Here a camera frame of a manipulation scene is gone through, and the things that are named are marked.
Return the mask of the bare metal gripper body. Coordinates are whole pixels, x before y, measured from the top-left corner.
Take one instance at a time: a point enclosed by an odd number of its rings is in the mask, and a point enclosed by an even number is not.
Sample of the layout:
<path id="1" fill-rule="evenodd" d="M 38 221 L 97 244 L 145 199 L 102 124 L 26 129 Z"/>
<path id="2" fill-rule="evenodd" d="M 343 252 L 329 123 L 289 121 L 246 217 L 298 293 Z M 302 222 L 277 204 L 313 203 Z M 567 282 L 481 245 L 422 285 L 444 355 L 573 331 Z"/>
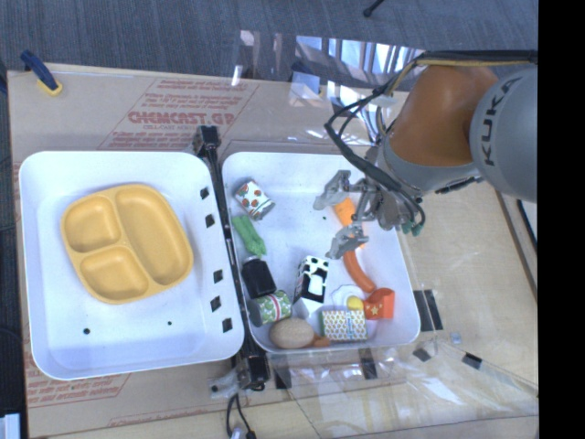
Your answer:
<path id="1" fill-rule="evenodd" d="M 386 190 L 369 178 L 360 180 L 356 187 L 360 199 L 355 221 L 376 221 L 383 230 L 422 231 L 424 211 L 417 198 L 402 191 Z"/>

